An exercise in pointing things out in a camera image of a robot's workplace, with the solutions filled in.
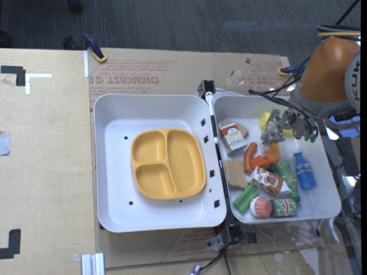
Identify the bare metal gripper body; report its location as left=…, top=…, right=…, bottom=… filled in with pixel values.
left=282, top=108, right=319, bottom=142

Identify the yellow toy food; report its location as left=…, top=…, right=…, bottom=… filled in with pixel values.
left=259, top=111, right=294, bottom=136

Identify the orange rounded toy food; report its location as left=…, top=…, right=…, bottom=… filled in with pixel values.
left=266, top=142, right=280, bottom=165

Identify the orange sausage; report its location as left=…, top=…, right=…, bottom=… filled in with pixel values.
left=243, top=142, right=259, bottom=175

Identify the green bottle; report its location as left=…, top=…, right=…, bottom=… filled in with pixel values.
left=274, top=160, right=302, bottom=203

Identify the red and white carton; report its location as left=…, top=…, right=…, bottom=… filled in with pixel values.
left=218, top=124, right=248, bottom=155

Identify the blue bottle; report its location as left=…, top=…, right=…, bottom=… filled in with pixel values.
left=292, top=150, right=317, bottom=191

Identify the orange and white carton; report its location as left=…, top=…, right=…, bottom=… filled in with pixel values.
left=247, top=166, right=292, bottom=198

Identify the brown bread slice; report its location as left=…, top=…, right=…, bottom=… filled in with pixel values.
left=223, top=159, right=249, bottom=190

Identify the thin black and white rod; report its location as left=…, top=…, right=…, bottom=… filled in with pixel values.
left=204, top=91, right=230, bottom=226

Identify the white plastic tray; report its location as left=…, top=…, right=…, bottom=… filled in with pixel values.
left=213, top=95, right=342, bottom=225
left=93, top=93, right=228, bottom=234

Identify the green toy vegetable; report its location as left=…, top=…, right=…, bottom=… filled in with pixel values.
left=232, top=183, right=260, bottom=214

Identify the orange and white cupcake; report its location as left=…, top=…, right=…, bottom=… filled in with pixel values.
left=249, top=196, right=273, bottom=219

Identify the green and red can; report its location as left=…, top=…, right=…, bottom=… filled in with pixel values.
left=270, top=198, right=298, bottom=218

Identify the yellow divided plate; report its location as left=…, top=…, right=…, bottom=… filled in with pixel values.
left=131, top=128, right=208, bottom=201

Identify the brown cardboard board red print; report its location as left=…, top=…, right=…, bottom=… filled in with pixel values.
left=87, top=48, right=345, bottom=269

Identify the black block with thin wires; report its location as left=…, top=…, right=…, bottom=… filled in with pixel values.
left=197, top=80, right=216, bottom=97
left=206, top=224, right=257, bottom=250

